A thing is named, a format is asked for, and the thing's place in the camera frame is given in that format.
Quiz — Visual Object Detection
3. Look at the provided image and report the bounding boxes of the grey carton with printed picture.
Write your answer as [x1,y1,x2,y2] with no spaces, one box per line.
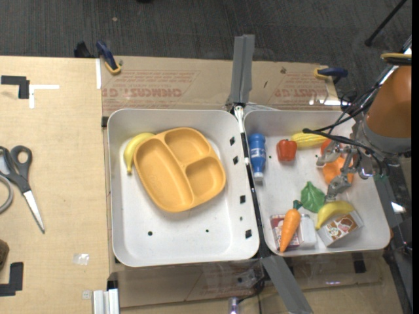
[316,210,365,249]

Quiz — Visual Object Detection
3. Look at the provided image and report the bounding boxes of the green lettuce leaf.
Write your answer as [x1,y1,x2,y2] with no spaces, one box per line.
[300,181,327,214]

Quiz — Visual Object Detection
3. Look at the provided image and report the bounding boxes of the blue bottle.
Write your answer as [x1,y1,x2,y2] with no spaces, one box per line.
[247,132,267,183]

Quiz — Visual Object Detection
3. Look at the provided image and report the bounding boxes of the orange divided plate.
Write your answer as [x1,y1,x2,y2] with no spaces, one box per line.
[132,126,227,214]

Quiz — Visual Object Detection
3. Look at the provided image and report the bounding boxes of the white plastic bottle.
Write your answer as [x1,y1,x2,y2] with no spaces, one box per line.
[299,213,318,249]

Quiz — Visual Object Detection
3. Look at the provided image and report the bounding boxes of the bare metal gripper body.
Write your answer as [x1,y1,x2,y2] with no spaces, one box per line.
[340,144,376,181]

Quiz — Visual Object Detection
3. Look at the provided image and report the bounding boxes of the yellow corn cob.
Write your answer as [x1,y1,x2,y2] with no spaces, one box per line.
[291,131,329,150]

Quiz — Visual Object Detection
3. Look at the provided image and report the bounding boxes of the red bell pepper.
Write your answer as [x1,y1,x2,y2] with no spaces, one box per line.
[276,138,299,162]

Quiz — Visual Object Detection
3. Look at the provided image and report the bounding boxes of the brown cardboard board red print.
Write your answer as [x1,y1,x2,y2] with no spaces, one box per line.
[100,56,395,309]

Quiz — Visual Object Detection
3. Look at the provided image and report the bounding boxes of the yellow banana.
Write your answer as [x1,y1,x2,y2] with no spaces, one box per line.
[315,200,355,230]
[123,131,156,176]

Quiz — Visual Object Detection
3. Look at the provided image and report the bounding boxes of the grey handled scissors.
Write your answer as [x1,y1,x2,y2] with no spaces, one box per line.
[0,145,46,235]

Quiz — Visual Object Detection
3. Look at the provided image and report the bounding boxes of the orange carrot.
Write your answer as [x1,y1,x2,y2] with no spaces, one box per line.
[278,200,304,254]

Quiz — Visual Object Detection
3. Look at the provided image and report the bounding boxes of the orange toy fruit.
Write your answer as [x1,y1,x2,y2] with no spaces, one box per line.
[320,139,356,186]

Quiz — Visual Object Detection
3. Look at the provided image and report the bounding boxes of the red and white carton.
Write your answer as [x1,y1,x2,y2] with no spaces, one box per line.
[269,213,304,252]

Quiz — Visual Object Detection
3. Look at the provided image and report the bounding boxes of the white plastic tray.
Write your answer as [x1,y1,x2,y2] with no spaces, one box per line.
[107,108,261,268]
[243,109,392,258]

